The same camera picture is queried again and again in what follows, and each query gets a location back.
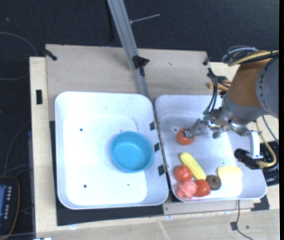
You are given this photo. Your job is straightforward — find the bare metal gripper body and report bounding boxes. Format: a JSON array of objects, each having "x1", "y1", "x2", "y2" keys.
[{"x1": 206, "y1": 110, "x2": 252, "y2": 137}]

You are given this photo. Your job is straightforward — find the white plastic tray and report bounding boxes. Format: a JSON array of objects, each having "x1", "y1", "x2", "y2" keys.
[
  {"x1": 154, "y1": 94, "x2": 268, "y2": 203},
  {"x1": 54, "y1": 91, "x2": 170, "y2": 210}
]

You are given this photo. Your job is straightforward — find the pink toy food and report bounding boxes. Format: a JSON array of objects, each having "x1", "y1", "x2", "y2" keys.
[{"x1": 176, "y1": 180, "x2": 198, "y2": 200}]

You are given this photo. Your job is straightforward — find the pale yellow block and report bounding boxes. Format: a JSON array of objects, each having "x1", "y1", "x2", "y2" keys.
[{"x1": 216, "y1": 165, "x2": 244, "y2": 198}]

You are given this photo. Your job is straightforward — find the black cylinder on white bracket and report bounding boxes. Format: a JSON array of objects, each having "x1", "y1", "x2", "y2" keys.
[{"x1": 233, "y1": 131, "x2": 264, "y2": 170}]

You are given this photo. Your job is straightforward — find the red tomato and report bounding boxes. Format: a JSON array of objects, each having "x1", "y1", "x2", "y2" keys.
[
  {"x1": 174, "y1": 165, "x2": 194, "y2": 183},
  {"x1": 194, "y1": 179, "x2": 212, "y2": 198}
]

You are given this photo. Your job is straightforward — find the blue bowl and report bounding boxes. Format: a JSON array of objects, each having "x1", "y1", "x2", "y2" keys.
[{"x1": 110, "y1": 130, "x2": 155, "y2": 174}]

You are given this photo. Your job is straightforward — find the pale wood board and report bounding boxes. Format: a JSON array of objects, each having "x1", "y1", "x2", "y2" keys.
[{"x1": 45, "y1": 43, "x2": 261, "y2": 216}]

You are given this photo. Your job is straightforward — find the orange tomato with green stem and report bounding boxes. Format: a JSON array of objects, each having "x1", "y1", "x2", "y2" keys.
[{"x1": 176, "y1": 127, "x2": 196, "y2": 146}]

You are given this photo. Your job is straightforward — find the brown doughnut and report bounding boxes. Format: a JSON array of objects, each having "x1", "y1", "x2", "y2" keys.
[{"x1": 205, "y1": 174, "x2": 222, "y2": 191}]

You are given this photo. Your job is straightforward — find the yellow corn cob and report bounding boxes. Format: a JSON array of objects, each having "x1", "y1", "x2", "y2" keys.
[{"x1": 179, "y1": 151, "x2": 207, "y2": 181}]

